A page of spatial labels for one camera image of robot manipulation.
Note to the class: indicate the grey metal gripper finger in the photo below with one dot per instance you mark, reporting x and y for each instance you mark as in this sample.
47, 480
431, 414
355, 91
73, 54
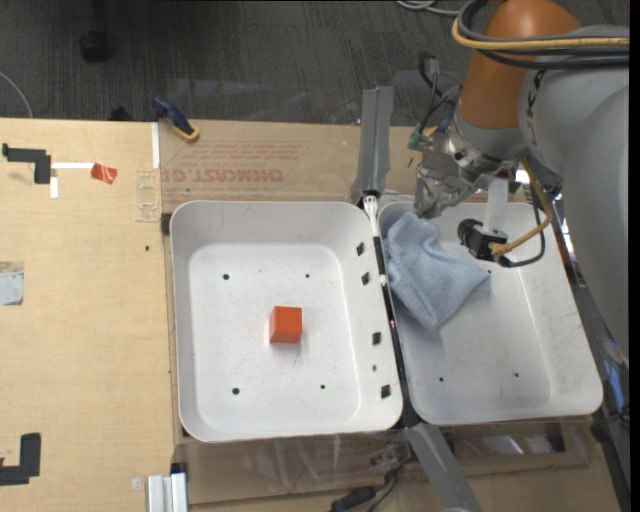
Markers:
421, 197
442, 202

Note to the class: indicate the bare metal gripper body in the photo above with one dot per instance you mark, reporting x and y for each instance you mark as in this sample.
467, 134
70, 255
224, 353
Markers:
452, 167

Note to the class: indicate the light blue towel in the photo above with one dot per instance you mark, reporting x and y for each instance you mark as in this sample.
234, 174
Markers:
430, 275

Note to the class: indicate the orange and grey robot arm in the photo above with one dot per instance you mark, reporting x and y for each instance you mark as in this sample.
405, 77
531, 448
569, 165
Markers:
575, 150

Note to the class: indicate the brown cardboard board red print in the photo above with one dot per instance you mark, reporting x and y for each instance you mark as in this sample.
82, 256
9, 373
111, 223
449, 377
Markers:
280, 165

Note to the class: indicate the white plastic tray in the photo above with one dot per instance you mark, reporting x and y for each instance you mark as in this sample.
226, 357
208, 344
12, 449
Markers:
505, 350
280, 370

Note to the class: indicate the orange cube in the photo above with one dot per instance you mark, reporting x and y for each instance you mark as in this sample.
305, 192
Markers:
285, 325

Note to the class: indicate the black cylinder on white bracket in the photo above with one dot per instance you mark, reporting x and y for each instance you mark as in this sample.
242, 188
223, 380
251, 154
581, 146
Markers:
482, 240

